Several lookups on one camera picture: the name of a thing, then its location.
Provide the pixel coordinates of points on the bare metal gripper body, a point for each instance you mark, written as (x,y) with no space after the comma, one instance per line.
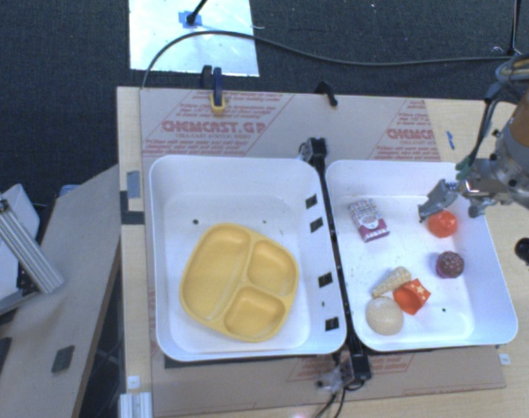
(504,185)

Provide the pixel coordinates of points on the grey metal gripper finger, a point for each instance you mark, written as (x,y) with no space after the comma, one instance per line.
(480,207)
(436,198)

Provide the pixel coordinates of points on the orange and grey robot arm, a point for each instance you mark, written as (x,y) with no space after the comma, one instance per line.
(527,120)

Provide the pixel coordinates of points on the orange round toy fruit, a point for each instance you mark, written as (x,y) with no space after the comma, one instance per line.
(443,225)

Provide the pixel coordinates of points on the red and white carton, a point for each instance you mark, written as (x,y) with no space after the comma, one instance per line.
(368,220)

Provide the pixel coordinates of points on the yellow toy corn cob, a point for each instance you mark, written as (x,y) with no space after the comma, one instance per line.
(393,280)

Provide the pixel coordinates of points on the red toy fries carton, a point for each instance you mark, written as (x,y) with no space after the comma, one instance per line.
(411,298)

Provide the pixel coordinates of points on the thin black rod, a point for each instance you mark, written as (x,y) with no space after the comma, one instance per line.
(336,251)

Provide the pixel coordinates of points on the beige toy bread roll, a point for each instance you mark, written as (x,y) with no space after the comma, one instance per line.
(384,316)

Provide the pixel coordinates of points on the brown cardboard board red print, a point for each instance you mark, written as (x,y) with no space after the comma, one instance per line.
(334,120)

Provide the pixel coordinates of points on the white plastic tray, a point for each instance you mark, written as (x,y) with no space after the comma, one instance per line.
(421,333)
(234,190)

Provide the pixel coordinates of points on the yellow divided plate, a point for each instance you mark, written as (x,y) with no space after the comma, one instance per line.
(221,272)

